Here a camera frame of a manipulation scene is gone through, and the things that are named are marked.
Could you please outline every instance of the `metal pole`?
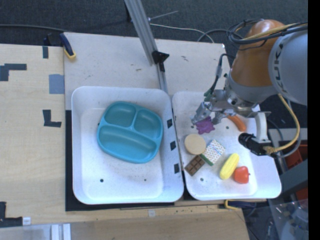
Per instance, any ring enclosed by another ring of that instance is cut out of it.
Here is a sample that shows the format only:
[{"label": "metal pole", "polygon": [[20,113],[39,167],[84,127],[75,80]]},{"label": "metal pole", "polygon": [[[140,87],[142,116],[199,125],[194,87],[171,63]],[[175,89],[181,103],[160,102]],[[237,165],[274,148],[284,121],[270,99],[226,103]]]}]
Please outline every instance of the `metal pole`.
[{"label": "metal pole", "polygon": [[155,38],[151,32],[150,24],[143,8],[141,0],[124,0],[127,10],[131,16],[135,30],[140,38],[142,47],[150,65],[156,64],[160,88],[168,93],[166,75],[161,69],[160,63],[155,63],[153,52],[157,52],[158,48]]}]

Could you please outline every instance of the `black clamp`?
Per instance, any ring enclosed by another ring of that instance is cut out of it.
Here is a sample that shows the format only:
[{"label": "black clamp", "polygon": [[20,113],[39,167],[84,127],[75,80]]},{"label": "black clamp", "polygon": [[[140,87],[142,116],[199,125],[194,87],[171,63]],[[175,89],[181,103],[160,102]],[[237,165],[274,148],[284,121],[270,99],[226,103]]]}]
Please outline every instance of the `black clamp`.
[{"label": "black clamp", "polygon": [[48,33],[46,37],[43,39],[43,45],[44,46],[50,46],[50,47],[62,47],[63,44],[57,40],[57,36],[52,33]]},{"label": "black clamp", "polygon": [[73,60],[76,57],[76,53],[75,51],[72,49],[71,44],[69,43],[67,37],[65,36],[64,33],[61,33],[59,35],[60,41],[62,42],[63,46],[64,46],[64,53],[65,55]]},{"label": "black clamp", "polygon": [[152,52],[152,58],[155,64],[159,64],[160,71],[165,72],[165,60],[169,57],[169,54],[163,53],[157,50],[154,50]]}]

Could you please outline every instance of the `purple toy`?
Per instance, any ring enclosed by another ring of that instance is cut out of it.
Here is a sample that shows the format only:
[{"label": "purple toy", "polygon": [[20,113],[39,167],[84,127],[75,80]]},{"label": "purple toy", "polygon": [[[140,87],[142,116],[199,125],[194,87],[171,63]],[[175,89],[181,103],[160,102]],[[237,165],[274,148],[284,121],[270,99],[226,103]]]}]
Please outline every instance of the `purple toy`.
[{"label": "purple toy", "polygon": [[199,134],[204,134],[204,133],[208,134],[208,133],[210,133],[211,131],[213,131],[215,129],[214,125],[211,122],[211,117],[210,116],[208,116],[205,119],[197,122],[195,124],[195,126],[196,126],[196,129],[198,130]]}]

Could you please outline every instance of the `yellow corn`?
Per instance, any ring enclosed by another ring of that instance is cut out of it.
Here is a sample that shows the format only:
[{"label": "yellow corn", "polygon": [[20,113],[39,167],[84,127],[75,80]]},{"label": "yellow corn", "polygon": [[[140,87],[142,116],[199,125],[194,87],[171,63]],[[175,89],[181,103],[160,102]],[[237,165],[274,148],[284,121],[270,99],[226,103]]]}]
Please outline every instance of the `yellow corn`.
[{"label": "yellow corn", "polygon": [[237,153],[233,153],[229,156],[220,170],[220,178],[222,180],[228,179],[234,173],[239,159],[240,157]]}]

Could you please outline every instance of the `metal rod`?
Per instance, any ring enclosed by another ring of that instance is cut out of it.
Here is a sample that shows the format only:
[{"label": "metal rod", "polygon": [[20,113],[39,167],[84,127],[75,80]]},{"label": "metal rod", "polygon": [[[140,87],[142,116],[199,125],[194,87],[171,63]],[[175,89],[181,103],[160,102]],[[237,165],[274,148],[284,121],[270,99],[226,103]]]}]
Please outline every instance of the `metal rod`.
[{"label": "metal rod", "polygon": [[164,16],[168,16],[170,14],[175,14],[179,12],[178,10],[175,10],[175,11],[172,11],[172,12],[168,12],[168,13],[165,13],[165,14],[161,14],[161,15],[158,15],[158,16],[155,16],[155,17],[152,17],[152,18],[149,18],[148,20],[151,21],[151,20],[154,20],[154,19],[158,19],[158,18],[161,18],[161,17],[164,17]]},{"label": "metal rod", "polygon": [[[146,54],[146,57],[152,66],[155,61],[152,57],[152,52],[158,51],[155,38],[151,32],[150,24],[143,8],[141,0],[124,0],[127,10],[131,16],[135,30],[140,38],[142,47]],[[168,93],[168,87],[166,82],[166,75],[160,71],[157,64],[158,79],[161,90]]]}]

